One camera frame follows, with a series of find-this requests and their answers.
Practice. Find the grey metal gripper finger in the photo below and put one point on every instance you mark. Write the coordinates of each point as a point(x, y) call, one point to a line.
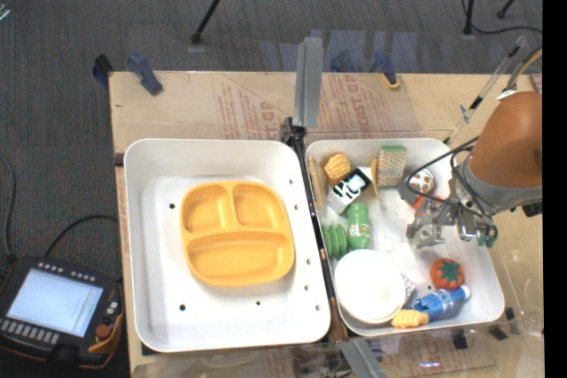
point(426, 212)
point(425, 235)

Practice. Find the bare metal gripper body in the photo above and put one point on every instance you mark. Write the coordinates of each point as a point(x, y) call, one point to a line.
point(460, 208)

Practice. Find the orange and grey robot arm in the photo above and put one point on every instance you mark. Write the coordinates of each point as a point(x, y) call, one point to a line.
point(509, 137)

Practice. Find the orange toy piece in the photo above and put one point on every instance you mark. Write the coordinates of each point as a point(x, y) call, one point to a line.
point(420, 202)

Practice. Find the white plastic tray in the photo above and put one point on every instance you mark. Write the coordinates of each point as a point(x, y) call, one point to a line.
point(398, 230)
point(159, 261)

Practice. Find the white can with orange print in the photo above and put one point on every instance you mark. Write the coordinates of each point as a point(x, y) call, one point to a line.
point(423, 182)

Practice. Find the red tomato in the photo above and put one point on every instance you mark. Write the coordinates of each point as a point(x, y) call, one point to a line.
point(447, 274)

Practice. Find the white patterned cup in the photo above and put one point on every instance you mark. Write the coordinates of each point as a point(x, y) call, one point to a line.
point(408, 285)

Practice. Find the green patterned carton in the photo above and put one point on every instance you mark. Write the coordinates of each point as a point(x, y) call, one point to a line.
point(391, 166)

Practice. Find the yellow banana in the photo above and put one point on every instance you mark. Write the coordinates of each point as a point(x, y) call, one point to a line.
point(375, 181)

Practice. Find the green bottle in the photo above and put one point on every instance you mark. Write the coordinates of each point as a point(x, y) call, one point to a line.
point(359, 226)

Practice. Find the blue bottle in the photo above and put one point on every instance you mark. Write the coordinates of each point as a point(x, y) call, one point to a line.
point(440, 303)

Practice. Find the white bowl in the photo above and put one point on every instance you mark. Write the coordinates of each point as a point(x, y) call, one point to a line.
point(367, 285)

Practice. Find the yellow corn cob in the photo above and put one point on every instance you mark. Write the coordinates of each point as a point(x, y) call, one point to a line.
point(337, 166)
point(409, 318)

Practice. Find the black and white carton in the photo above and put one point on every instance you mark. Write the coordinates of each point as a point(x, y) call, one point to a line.
point(343, 195)

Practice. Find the green ribbed toy vegetable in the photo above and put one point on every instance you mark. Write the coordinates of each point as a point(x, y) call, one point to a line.
point(335, 241)

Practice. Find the tan biscuit stick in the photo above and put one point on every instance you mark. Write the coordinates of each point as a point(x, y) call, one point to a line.
point(316, 181)

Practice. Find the yellow divided plate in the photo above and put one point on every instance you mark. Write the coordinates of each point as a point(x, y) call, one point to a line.
point(239, 254)

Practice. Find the brown cardboard board red print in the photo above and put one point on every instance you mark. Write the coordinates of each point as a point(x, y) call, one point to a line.
point(212, 110)

